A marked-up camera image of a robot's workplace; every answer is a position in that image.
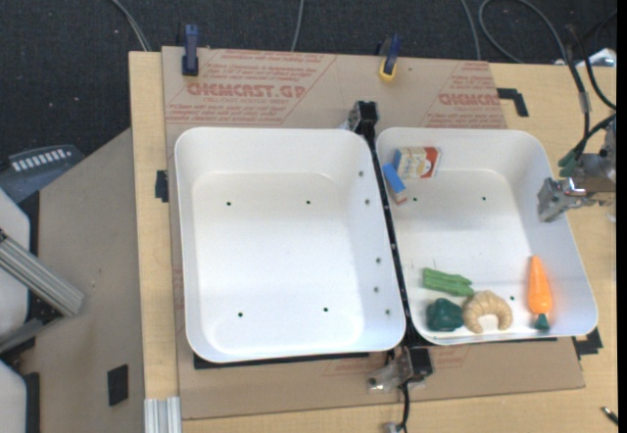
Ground black block with thin wires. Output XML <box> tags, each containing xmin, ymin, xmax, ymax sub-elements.
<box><xmin>367</xmin><ymin>345</ymin><xmax>435</xmax><ymax>394</ymax></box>
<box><xmin>348</xmin><ymin>100</ymin><xmax>381</xmax><ymax>134</ymax></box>

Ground dark green pepper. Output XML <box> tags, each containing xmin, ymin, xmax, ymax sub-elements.
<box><xmin>424</xmin><ymin>297</ymin><xmax>465</xmax><ymax>333</ymax></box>

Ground orange carrot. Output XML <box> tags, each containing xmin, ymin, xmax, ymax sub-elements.
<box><xmin>527</xmin><ymin>254</ymin><xmax>555</xmax><ymax>331</ymax></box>

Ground white plastic tray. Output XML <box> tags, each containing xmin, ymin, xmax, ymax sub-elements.
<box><xmin>173</xmin><ymin>125</ymin><xmax>409</xmax><ymax>364</ymax></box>
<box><xmin>373</xmin><ymin>125</ymin><xmax>601</xmax><ymax>347</ymax></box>

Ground white and orange carton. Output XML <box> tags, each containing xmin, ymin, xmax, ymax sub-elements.
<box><xmin>392</xmin><ymin>146</ymin><xmax>443</xmax><ymax>181</ymax></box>

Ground beige croissant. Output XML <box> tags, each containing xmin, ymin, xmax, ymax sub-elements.
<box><xmin>460</xmin><ymin>289</ymin><xmax>515</xmax><ymax>336</ymax></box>

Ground brown cardboard board red print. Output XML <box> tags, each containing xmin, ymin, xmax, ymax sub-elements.
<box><xmin>161</xmin><ymin>45</ymin><xmax>587</xmax><ymax>421</ymax></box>

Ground thin black rod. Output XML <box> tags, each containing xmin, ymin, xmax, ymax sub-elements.
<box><xmin>362</xmin><ymin>125</ymin><xmax>416</xmax><ymax>350</ymax></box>

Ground blue and white packet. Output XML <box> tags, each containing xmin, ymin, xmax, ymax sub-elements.
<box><xmin>381</xmin><ymin>162</ymin><xmax>410</xmax><ymax>207</ymax></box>

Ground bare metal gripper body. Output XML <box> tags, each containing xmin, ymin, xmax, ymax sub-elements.
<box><xmin>580</xmin><ymin>122</ymin><xmax>617</xmax><ymax>208</ymax></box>

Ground green beans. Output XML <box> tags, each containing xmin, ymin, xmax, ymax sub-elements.
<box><xmin>421</xmin><ymin>266</ymin><xmax>476</xmax><ymax>298</ymax></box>

